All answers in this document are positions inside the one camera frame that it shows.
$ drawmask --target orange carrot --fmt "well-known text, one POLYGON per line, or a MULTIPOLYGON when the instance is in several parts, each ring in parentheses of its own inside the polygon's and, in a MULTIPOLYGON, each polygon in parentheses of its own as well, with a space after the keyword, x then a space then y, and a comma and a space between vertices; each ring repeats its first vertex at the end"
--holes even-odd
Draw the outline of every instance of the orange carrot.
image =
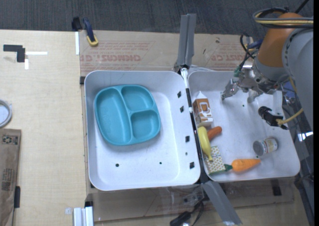
POLYGON ((220 134, 222 132, 222 128, 221 126, 216 126, 214 128, 211 128, 208 132, 207 132, 207 135, 208 135, 208 139, 211 140, 214 136, 220 134))
POLYGON ((244 171, 260 163, 260 159, 237 159, 231 163, 234 171, 244 171))

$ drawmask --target blue plate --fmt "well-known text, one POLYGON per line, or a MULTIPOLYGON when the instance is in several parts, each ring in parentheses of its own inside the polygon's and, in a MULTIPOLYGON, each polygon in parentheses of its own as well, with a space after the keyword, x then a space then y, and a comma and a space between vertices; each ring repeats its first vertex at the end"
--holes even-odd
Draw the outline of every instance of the blue plate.
POLYGON ((103 138, 114 145, 148 141, 160 131, 160 114, 148 89, 118 85, 101 90, 94 100, 103 138))

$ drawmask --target light wood surface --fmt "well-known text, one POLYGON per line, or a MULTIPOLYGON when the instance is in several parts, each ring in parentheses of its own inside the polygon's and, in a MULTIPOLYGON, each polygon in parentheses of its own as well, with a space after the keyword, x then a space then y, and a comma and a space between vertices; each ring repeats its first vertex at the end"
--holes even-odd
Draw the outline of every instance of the light wood surface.
MULTIPOLYGON (((6 128, 22 130, 18 185, 20 208, 15 226, 70 226, 66 208, 84 207, 86 176, 79 56, 74 32, 0 30, 3 44, 22 45, 29 69, 16 54, 0 49, 0 98, 12 104, 6 128)), ((297 189, 289 203, 236 208, 244 225, 307 225, 297 189)), ((124 220, 96 225, 168 225, 175 217, 124 220)), ((204 212, 196 225, 225 225, 215 211, 204 212)))

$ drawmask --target can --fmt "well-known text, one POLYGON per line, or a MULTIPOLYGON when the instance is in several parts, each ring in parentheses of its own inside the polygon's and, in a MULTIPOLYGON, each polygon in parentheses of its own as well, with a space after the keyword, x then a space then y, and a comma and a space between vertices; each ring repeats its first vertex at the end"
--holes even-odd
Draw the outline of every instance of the can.
POLYGON ((253 149, 257 155, 262 156, 266 153, 276 151, 278 149, 278 142, 274 137, 270 136, 265 140, 255 141, 253 143, 253 149))

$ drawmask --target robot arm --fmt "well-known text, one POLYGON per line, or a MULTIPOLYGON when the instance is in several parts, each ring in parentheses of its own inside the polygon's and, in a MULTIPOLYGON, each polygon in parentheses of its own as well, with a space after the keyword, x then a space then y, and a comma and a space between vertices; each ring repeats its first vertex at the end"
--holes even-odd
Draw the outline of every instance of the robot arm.
MULTIPOLYGON (((249 92, 248 102, 252 102, 263 93, 273 94, 290 80, 292 85, 293 82, 296 84, 296 93, 313 130, 313 18, 303 18, 283 8, 265 9, 256 12, 254 17, 270 29, 252 65, 241 64, 235 71, 238 80, 230 80, 222 99, 242 89, 249 92), (275 11, 281 11, 277 19, 263 19, 266 14, 275 11)), ((279 120, 278 126, 282 126, 283 122, 279 120)))

